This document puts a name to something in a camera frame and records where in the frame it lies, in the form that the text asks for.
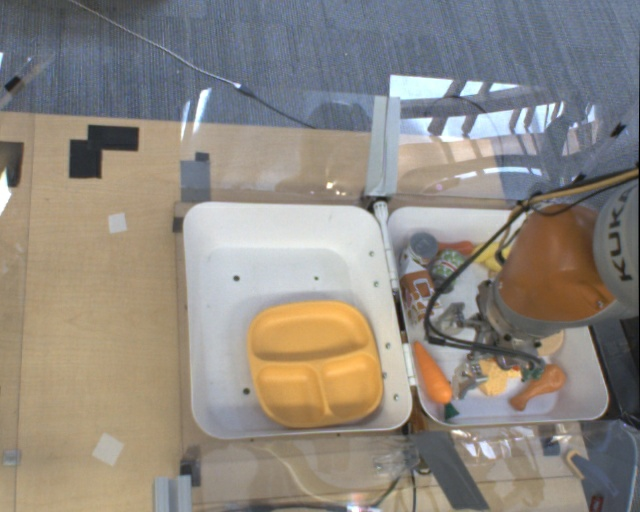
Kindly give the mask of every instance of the orange divided plate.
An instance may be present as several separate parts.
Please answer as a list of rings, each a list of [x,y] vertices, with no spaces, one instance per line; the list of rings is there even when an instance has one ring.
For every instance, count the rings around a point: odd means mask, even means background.
[[[251,322],[247,342],[260,405],[286,427],[357,421],[380,404],[375,339],[349,304],[313,301],[265,309]]]

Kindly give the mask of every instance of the wooden table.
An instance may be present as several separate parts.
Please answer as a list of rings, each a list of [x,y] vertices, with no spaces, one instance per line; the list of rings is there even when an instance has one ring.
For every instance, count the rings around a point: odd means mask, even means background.
[[[102,179],[70,179],[69,141],[86,139],[89,124],[139,127],[139,150],[104,151]],[[25,143],[22,184],[0,216],[0,239],[25,250],[9,277],[0,277],[0,440],[11,447],[18,425],[22,453],[17,472],[1,468],[0,508],[151,510],[154,478],[175,477],[191,443],[200,443],[205,479],[196,503],[342,496],[318,471],[361,467],[380,438],[225,443],[194,427],[184,388],[181,408],[172,222],[180,160],[195,151],[210,154],[216,199],[267,200],[245,187],[264,188],[277,178],[268,197],[322,202],[325,184],[335,179],[346,192],[337,199],[356,202],[368,135],[220,125],[195,131],[171,122],[3,113],[0,140]],[[108,218],[119,213],[127,229],[111,234]],[[113,466],[92,456],[104,433],[124,445]],[[311,460],[309,451],[320,455]],[[494,510],[584,510],[578,480],[559,458],[540,452],[532,447],[474,466]],[[372,475],[363,471],[362,479],[369,478],[363,487],[374,497],[388,480]],[[432,477],[418,483],[419,510],[426,503],[448,510]],[[385,510],[410,510],[410,487],[403,482],[399,489]]]

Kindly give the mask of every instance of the gray carpet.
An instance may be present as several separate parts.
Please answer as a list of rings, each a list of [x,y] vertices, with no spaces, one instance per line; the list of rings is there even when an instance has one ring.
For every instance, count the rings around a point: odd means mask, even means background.
[[[385,94],[390,74],[544,85],[612,119],[638,95],[637,1],[86,3],[297,116],[305,91]],[[212,120],[293,125],[64,0],[3,0],[0,51],[2,83],[55,54],[13,110],[177,120],[212,87]]]

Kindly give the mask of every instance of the green can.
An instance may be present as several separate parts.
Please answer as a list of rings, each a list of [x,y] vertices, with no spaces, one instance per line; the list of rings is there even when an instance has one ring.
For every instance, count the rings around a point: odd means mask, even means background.
[[[462,253],[454,249],[445,249],[438,254],[436,259],[431,262],[429,268],[431,279],[436,289],[439,288],[451,274],[458,270],[460,265],[464,263],[464,260],[465,257]],[[451,283],[442,293],[451,293],[453,291],[453,284],[454,283]]]

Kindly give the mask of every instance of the white sticker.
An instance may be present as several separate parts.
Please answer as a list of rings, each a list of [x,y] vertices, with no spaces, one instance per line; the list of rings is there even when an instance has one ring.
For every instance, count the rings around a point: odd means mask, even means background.
[[[122,233],[127,230],[127,219],[124,213],[109,215],[109,233]]]
[[[105,433],[100,437],[100,441],[98,441],[92,455],[105,464],[109,464],[109,466],[115,466],[122,448],[124,448],[123,443]]]

